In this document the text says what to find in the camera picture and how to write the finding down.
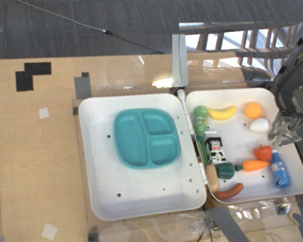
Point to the yellow banana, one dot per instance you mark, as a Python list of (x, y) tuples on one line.
[(222, 113)]

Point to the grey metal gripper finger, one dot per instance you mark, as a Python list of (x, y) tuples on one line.
[(290, 136), (275, 128)]

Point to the orange toy orange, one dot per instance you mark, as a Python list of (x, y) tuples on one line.
[(253, 110)]

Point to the brown sausage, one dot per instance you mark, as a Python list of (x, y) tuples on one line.
[(230, 192)]

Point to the green plastic bottle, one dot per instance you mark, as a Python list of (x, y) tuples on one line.
[(200, 113)]

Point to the blue plastic bottle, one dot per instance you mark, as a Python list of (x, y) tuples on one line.
[(279, 172)]

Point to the dark green bell pepper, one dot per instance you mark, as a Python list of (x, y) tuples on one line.
[(224, 171)]

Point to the tan bread roll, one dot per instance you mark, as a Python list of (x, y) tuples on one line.
[(212, 178)]

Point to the white egg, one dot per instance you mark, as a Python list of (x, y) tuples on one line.
[(259, 126)]

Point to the teal divided plate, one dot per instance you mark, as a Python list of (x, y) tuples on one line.
[(129, 140)]

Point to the cow print milk carton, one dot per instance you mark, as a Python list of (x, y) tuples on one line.
[(216, 149)]

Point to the white plastic tray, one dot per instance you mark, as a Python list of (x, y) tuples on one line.
[(107, 190), (252, 188)]

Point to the orange carrot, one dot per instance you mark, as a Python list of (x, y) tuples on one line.
[(254, 165)]

